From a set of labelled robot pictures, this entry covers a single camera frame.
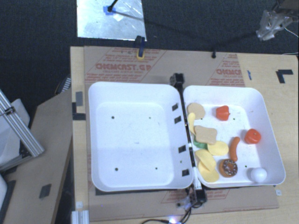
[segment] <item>white wire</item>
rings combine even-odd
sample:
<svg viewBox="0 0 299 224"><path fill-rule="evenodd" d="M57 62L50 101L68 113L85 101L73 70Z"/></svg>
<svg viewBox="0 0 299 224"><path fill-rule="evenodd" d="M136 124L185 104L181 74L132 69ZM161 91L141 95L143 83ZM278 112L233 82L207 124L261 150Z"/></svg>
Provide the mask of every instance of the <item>white wire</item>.
<svg viewBox="0 0 299 224"><path fill-rule="evenodd" d="M298 35L292 31L290 31L289 29L285 28L286 31L288 31L289 33L292 33L294 36L298 37ZM294 52L294 53L284 53L283 55L295 55L298 54L298 52Z"/></svg>

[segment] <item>silver reflective sheet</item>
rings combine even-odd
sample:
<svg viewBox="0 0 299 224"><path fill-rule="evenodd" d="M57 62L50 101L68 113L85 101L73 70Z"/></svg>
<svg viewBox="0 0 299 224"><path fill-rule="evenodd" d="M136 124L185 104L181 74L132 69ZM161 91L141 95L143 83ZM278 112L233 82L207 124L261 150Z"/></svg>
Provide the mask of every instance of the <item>silver reflective sheet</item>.
<svg viewBox="0 0 299 224"><path fill-rule="evenodd" d="M118 0L115 12L104 7L114 0L77 0L78 37L133 41L146 38L141 0Z"/></svg>

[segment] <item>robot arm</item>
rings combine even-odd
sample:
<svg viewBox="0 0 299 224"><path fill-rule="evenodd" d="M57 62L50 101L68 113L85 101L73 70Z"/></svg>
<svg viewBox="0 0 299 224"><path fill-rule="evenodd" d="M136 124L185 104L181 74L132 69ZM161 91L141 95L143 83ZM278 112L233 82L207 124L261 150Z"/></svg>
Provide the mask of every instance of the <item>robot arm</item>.
<svg viewBox="0 0 299 224"><path fill-rule="evenodd" d="M283 30L293 22L298 22L299 0L275 0L271 11L265 10L260 21L260 29L256 31L261 41L275 37L278 31Z"/></svg>

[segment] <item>red tomato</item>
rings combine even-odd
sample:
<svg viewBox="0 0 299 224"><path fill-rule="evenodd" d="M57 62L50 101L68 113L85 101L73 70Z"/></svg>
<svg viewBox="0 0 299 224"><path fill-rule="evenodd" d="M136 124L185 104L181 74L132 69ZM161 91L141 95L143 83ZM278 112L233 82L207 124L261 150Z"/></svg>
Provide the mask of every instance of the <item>red tomato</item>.
<svg viewBox="0 0 299 224"><path fill-rule="evenodd" d="M226 121L229 117L229 108L227 105L218 107L216 109L216 117L220 120Z"/></svg>
<svg viewBox="0 0 299 224"><path fill-rule="evenodd" d="M261 140L261 134L255 129L249 129L245 135L245 142L248 144L257 144Z"/></svg>

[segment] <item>tray with toy food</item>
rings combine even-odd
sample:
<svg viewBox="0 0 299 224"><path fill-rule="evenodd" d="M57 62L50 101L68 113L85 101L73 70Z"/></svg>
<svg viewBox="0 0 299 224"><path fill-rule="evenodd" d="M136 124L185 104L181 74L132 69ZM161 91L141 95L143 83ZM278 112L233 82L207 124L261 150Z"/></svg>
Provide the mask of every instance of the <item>tray with toy food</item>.
<svg viewBox="0 0 299 224"><path fill-rule="evenodd" d="M210 188L285 178L263 97L254 89L188 86L182 93L167 84L97 82L88 102L92 181L102 191L183 189L195 178ZM256 144L244 140L250 129L260 134L260 140L249 135Z"/></svg>
<svg viewBox="0 0 299 224"><path fill-rule="evenodd" d="M202 184L229 188L284 181L285 169L260 92L188 86L184 100Z"/></svg>

